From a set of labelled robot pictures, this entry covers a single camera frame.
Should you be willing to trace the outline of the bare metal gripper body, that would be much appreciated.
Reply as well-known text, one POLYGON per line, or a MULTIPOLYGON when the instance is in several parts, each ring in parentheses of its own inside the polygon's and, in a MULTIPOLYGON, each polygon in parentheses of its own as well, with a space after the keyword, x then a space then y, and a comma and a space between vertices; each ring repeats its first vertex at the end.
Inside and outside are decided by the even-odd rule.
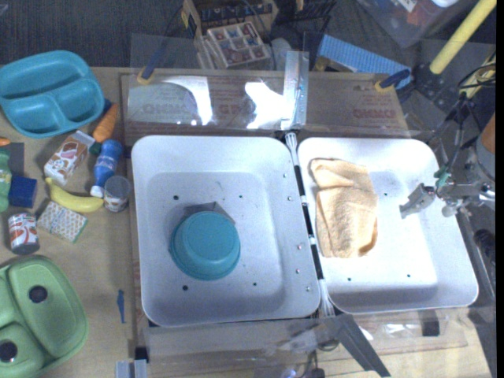
POLYGON ((495 187, 489 183, 437 182, 435 193, 443 202, 442 211, 459 211, 468 205, 486 206, 495 211, 495 187))

